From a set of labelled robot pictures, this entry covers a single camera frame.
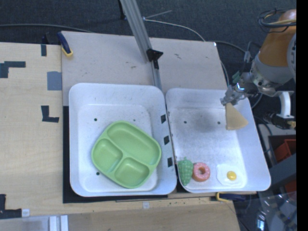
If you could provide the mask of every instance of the white tray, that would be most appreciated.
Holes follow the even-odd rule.
[[[191,193],[264,191],[270,173],[248,99],[235,107],[248,120],[239,130],[226,130],[225,90],[170,89],[166,104],[176,160],[185,157],[210,167],[204,182],[191,179],[184,188]],[[237,174],[228,180],[228,171]]]
[[[111,123],[125,120],[152,136],[162,149],[150,178],[135,189],[124,188],[91,160],[91,149]],[[165,98],[154,86],[79,83],[69,91],[70,184],[80,196],[164,195],[177,184]]]

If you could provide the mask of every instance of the egg yolk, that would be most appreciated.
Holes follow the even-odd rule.
[[[228,171],[227,178],[229,180],[236,180],[236,173],[234,171]]]

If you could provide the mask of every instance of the green toy vegetable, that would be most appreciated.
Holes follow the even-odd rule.
[[[193,163],[184,158],[184,160],[178,161],[179,176],[183,186],[186,186],[193,175]]]

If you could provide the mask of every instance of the pink donut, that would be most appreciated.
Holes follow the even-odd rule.
[[[211,171],[208,165],[205,163],[193,164],[192,178],[195,181],[202,182],[206,181],[210,177]]]

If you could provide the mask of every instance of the bread slice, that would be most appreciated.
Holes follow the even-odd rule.
[[[227,122],[226,130],[237,130],[247,126],[248,121],[231,103],[227,103],[225,109]]]

